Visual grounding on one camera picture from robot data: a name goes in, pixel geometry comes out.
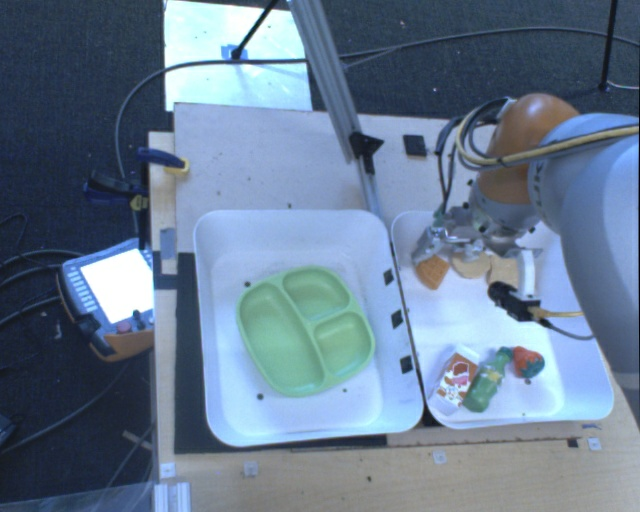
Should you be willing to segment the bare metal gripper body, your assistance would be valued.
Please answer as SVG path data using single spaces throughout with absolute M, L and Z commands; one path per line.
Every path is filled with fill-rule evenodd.
M 434 228 L 446 243 L 464 246 L 479 242 L 498 256 L 514 256 L 521 250 L 517 241 L 531 225 L 510 225 L 491 217 L 480 207 L 464 204 L 452 207 L 446 213 L 438 211 Z

